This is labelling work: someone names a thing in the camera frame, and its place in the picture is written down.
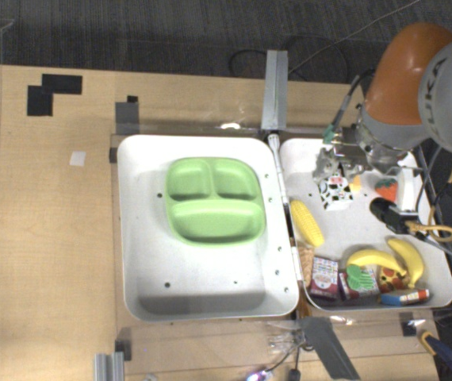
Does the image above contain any brown waffle biscuit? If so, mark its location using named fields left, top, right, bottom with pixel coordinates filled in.
left=297, top=245, right=316, bottom=290

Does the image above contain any yellow corn cob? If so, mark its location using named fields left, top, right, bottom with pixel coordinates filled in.
left=289, top=199, right=326, bottom=249

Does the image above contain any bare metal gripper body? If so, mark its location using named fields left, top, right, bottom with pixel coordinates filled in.
left=326, top=126, right=406, bottom=175

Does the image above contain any pale wood board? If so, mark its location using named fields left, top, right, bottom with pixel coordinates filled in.
left=113, top=71, right=449, bottom=381

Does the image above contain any white plastic tray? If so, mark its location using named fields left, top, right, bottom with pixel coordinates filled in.
left=116, top=133, right=301, bottom=323
left=279, top=137, right=452, bottom=313

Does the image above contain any red strawberry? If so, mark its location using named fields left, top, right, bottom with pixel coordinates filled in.
left=374, top=177, right=400, bottom=204

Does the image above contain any purple and red carton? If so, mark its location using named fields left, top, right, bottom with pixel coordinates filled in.
left=308, top=256, right=340, bottom=302

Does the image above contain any white black spotted carton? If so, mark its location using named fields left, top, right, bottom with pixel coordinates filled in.
left=318, top=174, right=355, bottom=212

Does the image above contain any pizza slice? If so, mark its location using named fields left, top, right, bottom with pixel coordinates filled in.
left=377, top=266, right=410, bottom=294

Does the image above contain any red and white carton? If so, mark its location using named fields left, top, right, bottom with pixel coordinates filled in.
left=338, top=268, right=381, bottom=302

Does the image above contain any green divided plate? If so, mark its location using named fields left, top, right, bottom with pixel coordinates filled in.
left=164, top=156, right=267, bottom=246

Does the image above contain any yellow banana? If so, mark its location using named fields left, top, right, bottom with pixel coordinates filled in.
left=345, top=248, right=408, bottom=279
left=386, top=237, right=426, bottom=291

